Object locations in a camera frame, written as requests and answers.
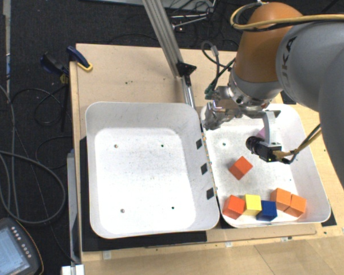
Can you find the black cylinder on white bracket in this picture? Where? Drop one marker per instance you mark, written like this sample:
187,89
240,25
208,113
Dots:
263,149

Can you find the pale wood board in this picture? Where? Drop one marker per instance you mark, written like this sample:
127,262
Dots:
132,76

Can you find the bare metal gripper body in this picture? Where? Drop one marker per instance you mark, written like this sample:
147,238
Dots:
235,103

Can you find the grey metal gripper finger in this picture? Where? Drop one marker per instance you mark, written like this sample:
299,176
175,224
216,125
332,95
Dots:
221,124
208,120

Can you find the orange cube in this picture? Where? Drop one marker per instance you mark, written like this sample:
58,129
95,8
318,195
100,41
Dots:
296,205
240,168
281,198

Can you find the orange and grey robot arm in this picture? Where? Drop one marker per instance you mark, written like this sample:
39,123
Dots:
304,67

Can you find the yellow cube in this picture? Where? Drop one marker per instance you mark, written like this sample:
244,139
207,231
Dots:
253,204

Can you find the blue cube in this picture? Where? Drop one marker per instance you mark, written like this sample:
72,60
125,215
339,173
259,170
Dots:
268,211

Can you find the pink cube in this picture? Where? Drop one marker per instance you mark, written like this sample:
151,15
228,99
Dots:
262,133

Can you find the white plastic tray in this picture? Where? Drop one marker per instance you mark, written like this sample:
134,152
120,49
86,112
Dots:
149,176
263,182

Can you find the red-orange cube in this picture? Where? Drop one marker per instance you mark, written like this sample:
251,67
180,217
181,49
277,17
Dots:
233,206

